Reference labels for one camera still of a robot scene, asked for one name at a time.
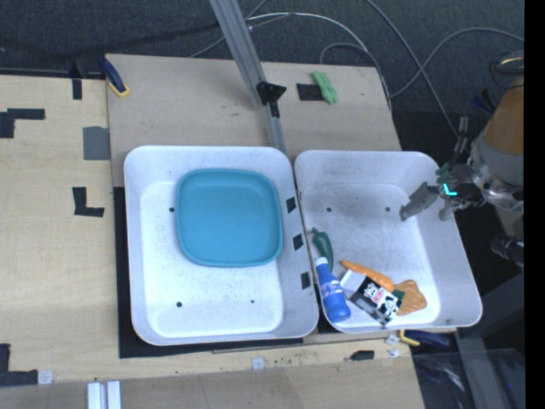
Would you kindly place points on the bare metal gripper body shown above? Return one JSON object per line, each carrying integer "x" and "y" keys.
{"x": 498, "y": 194}

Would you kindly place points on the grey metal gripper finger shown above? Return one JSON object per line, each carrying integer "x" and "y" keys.
{"x": 419, "y": 198}
{"x": 446, "y": 211}

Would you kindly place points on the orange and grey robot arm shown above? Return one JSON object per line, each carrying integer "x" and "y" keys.
{"x": 504, "y": 122}

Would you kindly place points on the white plastic tray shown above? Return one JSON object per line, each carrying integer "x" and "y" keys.
{"x": 374, "y": 237}
{"x": 213, "y": 305}

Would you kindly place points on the orange carrot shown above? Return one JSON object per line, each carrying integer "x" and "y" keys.
{"x": 370, "y": 274}

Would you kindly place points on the orange toy bread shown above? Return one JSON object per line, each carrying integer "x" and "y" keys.
{"x": 412, "y": 298}

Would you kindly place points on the dark green toy pepper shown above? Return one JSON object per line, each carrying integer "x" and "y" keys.
{"x": 322, "y": 243}

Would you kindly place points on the cow print carton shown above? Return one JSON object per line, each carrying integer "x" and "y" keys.
{"x": 376, "y": 298}

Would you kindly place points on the blue bottle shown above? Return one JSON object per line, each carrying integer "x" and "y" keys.
{"x": 332, "y": 296}

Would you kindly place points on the green ridged block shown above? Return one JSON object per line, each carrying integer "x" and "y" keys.
{"x": 325, "y": 87}

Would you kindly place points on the blue plate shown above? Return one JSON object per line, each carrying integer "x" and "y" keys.
{"x": 230, "y": 217}

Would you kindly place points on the pale wood board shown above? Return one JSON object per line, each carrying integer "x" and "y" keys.
{"x": 191, "y": 109}

